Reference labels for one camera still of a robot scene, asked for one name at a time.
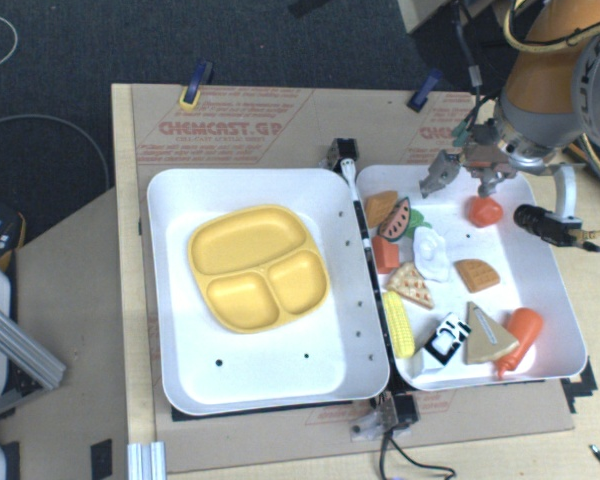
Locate toy lattice pie slice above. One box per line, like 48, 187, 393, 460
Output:
385, 261, 435, 311

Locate beige toy wedge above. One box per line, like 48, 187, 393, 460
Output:
462, 301, 521, 366

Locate toy watermelon slice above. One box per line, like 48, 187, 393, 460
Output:
377, 196, 412, 243

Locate orange-red rounded toy chunk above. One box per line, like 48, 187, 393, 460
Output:
467, 195, 504, 229

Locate white toy fried egg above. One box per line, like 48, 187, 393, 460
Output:
412, 226, 452, 283

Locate orange toy waffle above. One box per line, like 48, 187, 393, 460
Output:
453, 258, 501, 293
363, 190, 399, 229

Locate yellow toy corn cob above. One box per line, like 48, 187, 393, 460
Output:
382, 290, 416, 360

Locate orange-red toy block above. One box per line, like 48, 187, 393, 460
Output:
371, 235, 401, 275

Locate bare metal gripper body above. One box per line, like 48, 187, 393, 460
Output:
460, 122, 557, 179

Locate brown cardboard board red print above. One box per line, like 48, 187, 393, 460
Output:
129, 83, 576, 474

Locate yellow divided plate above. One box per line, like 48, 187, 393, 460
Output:
187, 204, 330, 335

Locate black cylinder on white bracket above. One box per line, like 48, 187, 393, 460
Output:
513, 165, 584, 247

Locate white plastic tray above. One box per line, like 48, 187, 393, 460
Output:
354, 163, 589, 392
146, 167, 391, 416

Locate black and white toy carton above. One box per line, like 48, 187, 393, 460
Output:
422, 311, 472, 368

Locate thin black and white rod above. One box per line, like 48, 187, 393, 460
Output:
340, 158, 397, 395

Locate green toy lettuce leaf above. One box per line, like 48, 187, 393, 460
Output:
407, 208, 433, 234

